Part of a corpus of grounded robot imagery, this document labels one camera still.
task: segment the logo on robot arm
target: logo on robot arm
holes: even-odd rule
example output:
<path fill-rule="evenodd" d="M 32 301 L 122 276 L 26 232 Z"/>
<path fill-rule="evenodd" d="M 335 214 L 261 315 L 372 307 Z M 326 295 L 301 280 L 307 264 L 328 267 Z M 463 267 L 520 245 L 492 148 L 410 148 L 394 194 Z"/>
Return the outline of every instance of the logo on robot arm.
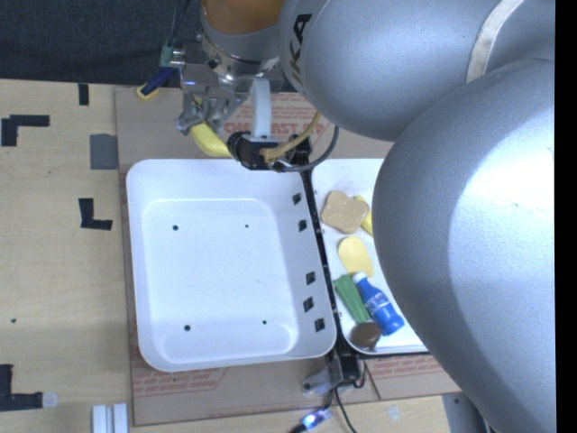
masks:
<path fill-rule="evenodd" d="M 305 26 L 310 21 L 312 14 L 299 14 L 297 19 L 295 20 L 295 25 L 293 26 L 293 33 L 297 36 L 297 39 L 291 40 L 289 49 L 290 49 L 290 70 L 292 71 L 292 76 L 298 82 L 298 84 L 302 87 L 302 81 L 300 79 L 300 51 L 303 46 L 304 40 L 304 32 Z"/>

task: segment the blue bottle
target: blue bottle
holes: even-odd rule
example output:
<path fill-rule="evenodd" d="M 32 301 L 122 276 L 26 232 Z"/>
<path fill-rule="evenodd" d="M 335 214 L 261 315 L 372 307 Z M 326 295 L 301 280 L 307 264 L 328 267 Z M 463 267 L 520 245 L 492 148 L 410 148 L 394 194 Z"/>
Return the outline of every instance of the blue bottle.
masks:
<path fill-rule="evenodd" d="M 405 325 L 405 320 L 397 314 L 385 292 L 372 285 L 364 272 L 354 274 L 353 282 L 361 294 L 364 306 L 372 319 L 379 324 L 384 336 L 397 332 Z"/>

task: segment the white plastic tray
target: white plastic tray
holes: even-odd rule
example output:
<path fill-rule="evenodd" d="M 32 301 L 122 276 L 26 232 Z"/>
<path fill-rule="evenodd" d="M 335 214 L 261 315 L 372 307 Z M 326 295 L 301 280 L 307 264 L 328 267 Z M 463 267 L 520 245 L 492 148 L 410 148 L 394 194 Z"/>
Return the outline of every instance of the white plastic tray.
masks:
<path fill-rule="evenodd" d="M 192 369 L 326 354 L 336 328 L 296 173 L 148 160 L 127 177 L 139 347 Z"/>
<path fill-rule="evenodd" d="M 383 159 L 329 159 L 319 164 L 313 171 L 312 176 L 313 188 L 315 189 L 315 202 L 319 216 L 325 206 L 326 197 L 333 190 L 341 190 L 350 197 L 362 196 L 370 205 L 372 201 L 373 188 L 382 163 Z M 323 240 L 328 268 L 331 273 L 331 279 L 334 281 L 340 278 L 343 274 L 346 274 L 344 265 L 339 258 L 337 247 L 340 241 L 348 235 L 343 234 L 322 222 L 321 226 L 323 229 Z M 354 235 L 361 238 L 367 247 L 369 256 L 371 257 L 374 267 L 374 276 L 370 278 L 370 282 L 381 288 L 385 294 L 389 296 L 389 299 L 393 302 L 396 311 L 399 315 L 403 316 L 390 292 L 389 285 L 387 284 L 380 268 L 372 236 L 366 233 L 362 228 L 359 228 Z M 344 336 L 349 341 L 349 344 L 360 353 L 366 355 L 390 355 L 427 351 L 426 347 L 417 337 L 415 331 L 408 324 L 406 319 L 405 326 L 390 336 L 382 336 L 373 350 L 363 349 L 354 345 L 349 340 L 349 335 L 356 323 L 336 292 L 334 295 L 336 297 L 336 305 L 339 310 Z"/>

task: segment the white bottle cap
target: white bottle cap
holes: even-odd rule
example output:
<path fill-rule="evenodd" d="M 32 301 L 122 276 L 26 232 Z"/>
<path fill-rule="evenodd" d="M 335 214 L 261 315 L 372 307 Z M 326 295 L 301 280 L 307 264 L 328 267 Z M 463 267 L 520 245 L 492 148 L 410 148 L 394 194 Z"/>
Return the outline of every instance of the white bottle cap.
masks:
<path fill-rule="evenodd" d="M 358 284 L 363 279 L 366 279 L 367 275 L 364 272 L 356 272 L 352 279 L 355 284 Z"/>

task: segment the dark gray floor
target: dark gray floor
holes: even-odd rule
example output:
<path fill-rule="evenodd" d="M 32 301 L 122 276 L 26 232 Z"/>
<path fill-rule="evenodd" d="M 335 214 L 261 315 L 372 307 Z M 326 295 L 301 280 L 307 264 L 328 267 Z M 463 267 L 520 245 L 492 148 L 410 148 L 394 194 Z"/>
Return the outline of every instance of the dark gray floor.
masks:
<path fill-rule="evenodd" d="M 199 0 L 181 33 L 200 31 Z M 0 78 L 141 85 L 156 72 L 175 0 L 0 0 Z"/>

